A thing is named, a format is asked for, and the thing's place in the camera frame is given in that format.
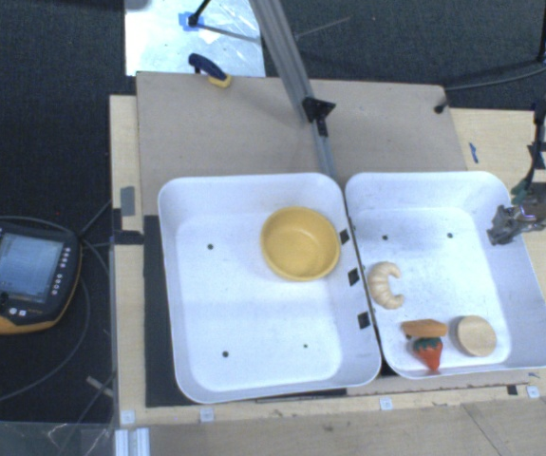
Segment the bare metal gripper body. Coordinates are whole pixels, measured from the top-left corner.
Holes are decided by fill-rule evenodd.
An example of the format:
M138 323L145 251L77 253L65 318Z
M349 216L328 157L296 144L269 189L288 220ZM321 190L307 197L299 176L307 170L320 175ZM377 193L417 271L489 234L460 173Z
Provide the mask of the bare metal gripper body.
M526 224L525 230L546 229L546 181L532 182L522 180L514 187L514 219Z

